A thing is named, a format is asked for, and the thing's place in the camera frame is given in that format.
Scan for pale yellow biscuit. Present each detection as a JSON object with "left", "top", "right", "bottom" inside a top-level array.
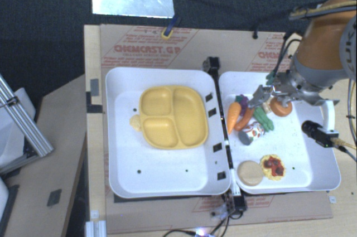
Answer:
[{"left": 129, "top": 114, "right": 142, "bottom": 132}]

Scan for green vegetable bunch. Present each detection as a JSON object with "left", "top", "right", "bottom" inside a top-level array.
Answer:
[{"left": 252, "top": 105, "right": 275, "bottom": 132}]

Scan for black cylinder on white bracket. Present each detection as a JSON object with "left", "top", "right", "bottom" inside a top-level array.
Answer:
[{"left": 301, "top": 99, "right": 340, "bottom": 148}]

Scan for yellow pizza with red topping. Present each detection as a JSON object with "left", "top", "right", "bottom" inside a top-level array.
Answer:
[{"left": 259, "top": 154, "right": 286, "bottom": 182}]

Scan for yellow divided plate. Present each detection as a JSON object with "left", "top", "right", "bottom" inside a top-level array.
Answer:
[{"left": 138, "top": 85, "right": 210, "bottom": 151}]

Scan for orange carrot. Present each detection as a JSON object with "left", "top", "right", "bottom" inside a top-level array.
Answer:
[{"left": 226, "top": 101, "right": 242, "bottom": 136}]

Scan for orange doughnut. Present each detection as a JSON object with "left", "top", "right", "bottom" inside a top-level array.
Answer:
[{"left": 269, "top": 96, "right": 293, "bottom": 118}]

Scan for black block with thin wires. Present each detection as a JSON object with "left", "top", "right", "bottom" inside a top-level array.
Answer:
[
  {"left": 222, "top": 193, "right": 248, "bottom": 214},
  {"left": 202, "top": 56, "right": 221, "bottom": 74}
]

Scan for purple grapes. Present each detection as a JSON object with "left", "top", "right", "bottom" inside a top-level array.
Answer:
[{"left": 235, "top": 94, "right": 250, "bottom": 117}]

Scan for white plastic tray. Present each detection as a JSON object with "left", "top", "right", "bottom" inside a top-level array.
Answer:
[
  {"left": 218, "top": 71, "right": 342, "bottom": 195},
  {"left": 105, "top": 66, "right": 232, "bottom": 199}
]

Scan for small white printed can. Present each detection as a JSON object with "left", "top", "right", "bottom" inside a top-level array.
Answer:
[{"left": 238, "top": 121, "right": 266, "bottom": 146}]

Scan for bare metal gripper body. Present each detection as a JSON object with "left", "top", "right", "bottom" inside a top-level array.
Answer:
[{"left": 272, "top": 71, "right": 327, "bottom": 106}]

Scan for beige round bread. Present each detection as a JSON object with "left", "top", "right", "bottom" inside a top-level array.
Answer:
[{"left": 237, "top": 160, "right": 264, "bottom": 187}]

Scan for orange sausage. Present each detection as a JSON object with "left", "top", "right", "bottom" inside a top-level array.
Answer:
[{"left": 234, "top": 107, "right": 255, "bottom": 132}]

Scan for brown cardboard board, red print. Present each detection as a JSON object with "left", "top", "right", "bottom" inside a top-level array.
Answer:
[{"left": 99, "top": 24, "right": 334, "bottom": 227}]

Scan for thin black and white rod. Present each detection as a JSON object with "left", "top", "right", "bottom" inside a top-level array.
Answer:
[{"left": 211, "top": 70, "right": 241, "bottom": 197}]

